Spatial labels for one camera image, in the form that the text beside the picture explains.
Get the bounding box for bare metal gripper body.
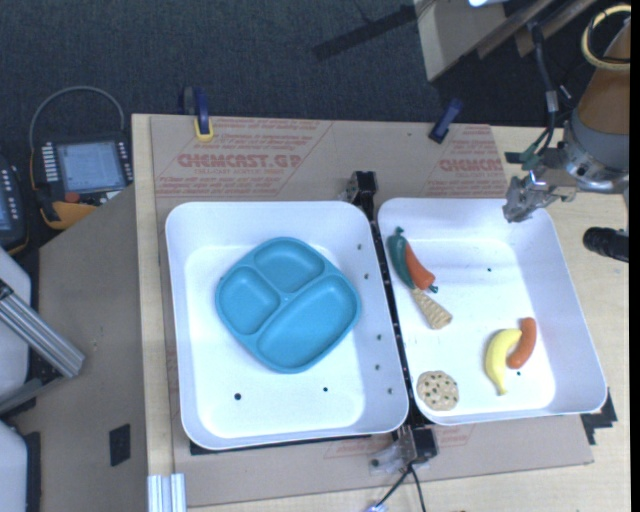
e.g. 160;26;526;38
535;158;631;203

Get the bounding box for green toy pepper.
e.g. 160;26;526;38
385;225;417;291

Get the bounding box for orange sausage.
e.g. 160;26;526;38
505;316;538;371

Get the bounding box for blue divided plate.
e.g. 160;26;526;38
214;236;363;375

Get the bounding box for beige toy waffle cone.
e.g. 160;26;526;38
410;288;454;331

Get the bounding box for yellow banana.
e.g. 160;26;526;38
482;327;524;397

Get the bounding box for thin black and white rod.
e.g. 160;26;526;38
364;198;419;432

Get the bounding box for beige biscuit with green dots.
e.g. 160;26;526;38
415;369;461;413

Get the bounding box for brown cardboard board red print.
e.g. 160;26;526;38
149;115;597;509

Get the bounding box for white plastic tray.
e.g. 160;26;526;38
164;200;411;451
376;196;609;427

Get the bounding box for black block with thin wires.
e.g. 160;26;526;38
340;170;378;207
370;426;440;475

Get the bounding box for orange toy pepper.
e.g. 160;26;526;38
403;241;440;294

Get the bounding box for black cylinder on white bracket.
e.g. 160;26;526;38
582;225;631;264

